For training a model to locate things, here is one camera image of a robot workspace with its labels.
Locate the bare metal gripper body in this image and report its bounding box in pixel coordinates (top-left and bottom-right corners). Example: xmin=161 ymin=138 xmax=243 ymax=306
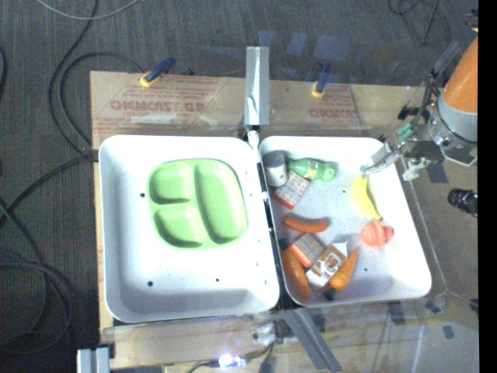
xmin=395 ymin=122 xmax=478 ymax=167

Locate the yellow banana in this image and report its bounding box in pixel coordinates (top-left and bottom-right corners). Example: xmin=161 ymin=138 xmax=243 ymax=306
xmin=349 ymin=173 xmax=384 ymax=222

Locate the green bottle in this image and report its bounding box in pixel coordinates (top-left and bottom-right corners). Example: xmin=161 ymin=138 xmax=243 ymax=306
xmin=286 ymin=157 xmax=337 ymax=183

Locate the orange round toy fruit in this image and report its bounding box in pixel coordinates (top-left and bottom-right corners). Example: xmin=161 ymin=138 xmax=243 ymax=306
xmin=360 ymin=220 xmax=396 ymax=249

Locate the white plastic tray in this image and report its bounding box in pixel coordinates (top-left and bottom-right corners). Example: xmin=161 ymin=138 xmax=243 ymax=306
xmin=257 ymin=134 xmax=433 ymax=309
xmin=97 ymin=134 xmax=281 ymax=324

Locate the orange sausage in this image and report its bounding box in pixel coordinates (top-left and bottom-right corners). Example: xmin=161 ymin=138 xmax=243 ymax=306
xmin=281 ymin=214 xmax=330 ymax=235

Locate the grey and white can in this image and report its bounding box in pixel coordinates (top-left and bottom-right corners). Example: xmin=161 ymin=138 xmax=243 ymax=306
xmin=262 ymin=150 xmax=290 ymax=188

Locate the white and brown carton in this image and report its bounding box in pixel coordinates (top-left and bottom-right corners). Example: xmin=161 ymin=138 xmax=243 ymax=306
xmin=305 ymin=242 xmax=349 ymax=289

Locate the orange carrot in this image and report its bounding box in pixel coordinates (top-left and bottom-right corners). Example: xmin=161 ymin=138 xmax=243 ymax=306
xmin=277 ymin=238 xmax=313 ymax=301
xmin=322 ymin=249 xmax=360 ymax=302

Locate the green divided plate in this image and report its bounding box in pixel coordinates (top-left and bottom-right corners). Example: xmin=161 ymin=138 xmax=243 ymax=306
xmin=146 ymin=158 xmax=250 ymax=250

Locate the brown cardboard board red print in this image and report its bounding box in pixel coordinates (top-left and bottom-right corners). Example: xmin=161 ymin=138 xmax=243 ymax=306
xmin=89 ymin=71 xmax=479 ymax=369

